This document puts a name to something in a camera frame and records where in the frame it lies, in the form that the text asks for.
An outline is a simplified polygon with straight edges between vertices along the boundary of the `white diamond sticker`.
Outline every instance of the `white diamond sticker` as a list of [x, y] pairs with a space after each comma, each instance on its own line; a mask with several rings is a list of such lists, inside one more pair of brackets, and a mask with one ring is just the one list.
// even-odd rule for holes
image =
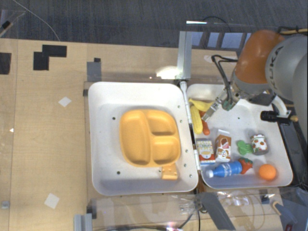
[[56, 195], [50, 193], [47, 197], [47, 199], [45, 200], [45, 205], [47, 205], [48, 207], [55, 209], [57, 207], [57, 204], [59, 202], [60, 198], [58, 198]]
[[67, 105], [71, 102], [68, 97], [64, 97], [59, 101], [59, 104], [62, 105], [63, 107], [67, 107]]

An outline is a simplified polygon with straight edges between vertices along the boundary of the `toy ice cream cup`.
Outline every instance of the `toy ice cream cup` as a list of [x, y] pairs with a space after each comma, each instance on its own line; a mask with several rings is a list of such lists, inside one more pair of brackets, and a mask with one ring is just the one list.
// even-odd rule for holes
[[255, 155], [264, 155], [268, 151], [268, 146], [266, 144], [265, 136], [263, 134], [256, 134], [250, 137], [251, 145], [254, 150]]

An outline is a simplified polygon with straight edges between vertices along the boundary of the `toy bottle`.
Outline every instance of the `toy bottle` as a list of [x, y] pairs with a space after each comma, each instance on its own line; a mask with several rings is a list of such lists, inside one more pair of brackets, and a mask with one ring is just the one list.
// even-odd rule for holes
[[208, 178], [212, 178], [213, 176], [227, 177], [234, 174], [240, 174], [242, 169], [242, 164], [239, 161], [235, 161], [232, 163], [221, 164], [213, 170], [207, 170], [205, 174]]

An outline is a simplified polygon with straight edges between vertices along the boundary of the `chocolate milk carton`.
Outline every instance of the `chocolate milk carton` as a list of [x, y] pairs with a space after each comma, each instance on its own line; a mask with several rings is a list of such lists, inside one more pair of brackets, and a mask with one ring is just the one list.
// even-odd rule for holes
[[231, 159], [231, 137], [230, 133], [224, 130], [218, 130], [218, 136], [215, 140], [216, 162], [226, 163]]

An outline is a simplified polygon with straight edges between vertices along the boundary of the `transparent plastic sheet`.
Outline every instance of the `transparent plastic sheet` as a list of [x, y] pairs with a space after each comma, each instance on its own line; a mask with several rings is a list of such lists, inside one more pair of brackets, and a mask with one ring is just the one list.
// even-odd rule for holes
[[[213, 192], [236, 230], [306, 230], [308, 194], [300, 188]], [[94, 231], [217, 230], [202, 194], [121, 196], [92, 200]]]
[[19, 11], [0, 10], [0, 230], [9, 230]]

